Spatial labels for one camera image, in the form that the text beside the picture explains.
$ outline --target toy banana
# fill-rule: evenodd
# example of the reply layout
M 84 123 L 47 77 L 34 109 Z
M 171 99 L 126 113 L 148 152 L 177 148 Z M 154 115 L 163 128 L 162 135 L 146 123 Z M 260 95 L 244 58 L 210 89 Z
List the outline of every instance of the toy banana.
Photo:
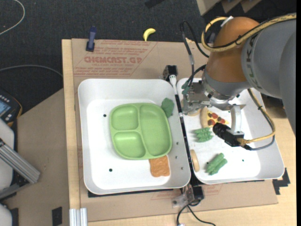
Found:
M 156 31 L 156 30 L 153 29 L 153 28 L 149 28 L 149 29 L 145 30 L 144 33 L 143 33 L 143 39 L 144 39 L 144 41 L 146 41 L 147 38 L 148 38 L 148 36 L 149 36 L 150 34 L 154 33 L 155 31 Z

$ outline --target pizza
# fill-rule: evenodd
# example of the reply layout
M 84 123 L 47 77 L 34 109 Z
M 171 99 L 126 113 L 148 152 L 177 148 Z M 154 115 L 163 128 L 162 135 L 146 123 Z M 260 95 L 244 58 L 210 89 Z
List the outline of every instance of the pizza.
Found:
M 204 107 L 200 112 L 200 121 L 203 128 L 213 127 L 217 122 L 221 124 L 229 124 L 229 121 L 225 120 L 217 113 L 208 110 Z

